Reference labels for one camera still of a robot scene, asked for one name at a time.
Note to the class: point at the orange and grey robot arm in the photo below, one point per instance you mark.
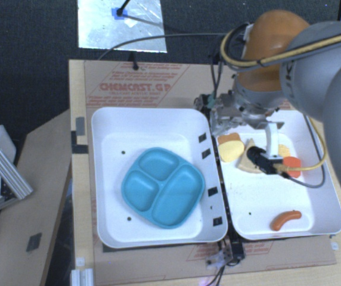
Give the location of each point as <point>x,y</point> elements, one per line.
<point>313,79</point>

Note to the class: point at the black cylinder on white bracket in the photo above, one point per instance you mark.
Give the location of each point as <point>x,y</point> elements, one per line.
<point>260,159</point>

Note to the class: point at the orange toy carrot piece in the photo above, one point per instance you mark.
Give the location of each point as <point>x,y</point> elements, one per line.
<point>293,164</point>

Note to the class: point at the orange toy sausage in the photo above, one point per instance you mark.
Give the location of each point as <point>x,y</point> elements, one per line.
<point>283,219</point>

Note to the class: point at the white plastic tray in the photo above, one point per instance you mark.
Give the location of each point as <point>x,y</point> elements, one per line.
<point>158,124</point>
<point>266,195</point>

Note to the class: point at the yellow toy biscuit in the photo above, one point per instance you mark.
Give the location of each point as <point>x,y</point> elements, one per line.
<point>230,152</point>

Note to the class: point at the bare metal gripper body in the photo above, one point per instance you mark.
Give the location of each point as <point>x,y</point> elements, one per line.
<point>228,112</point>

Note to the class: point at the yellow toy cracker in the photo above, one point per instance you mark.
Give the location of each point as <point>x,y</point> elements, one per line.
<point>284,150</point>

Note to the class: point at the brown cardboard board red print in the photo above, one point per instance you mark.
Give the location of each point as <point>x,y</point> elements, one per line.
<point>146,82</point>

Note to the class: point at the blue divided plate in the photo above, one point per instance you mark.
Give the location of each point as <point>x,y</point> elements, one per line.
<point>163,189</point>

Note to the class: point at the beige toy pizza slice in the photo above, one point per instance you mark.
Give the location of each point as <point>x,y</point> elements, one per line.
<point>245,164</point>

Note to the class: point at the brown toy bread slice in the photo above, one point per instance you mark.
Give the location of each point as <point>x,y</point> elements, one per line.
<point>227,137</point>

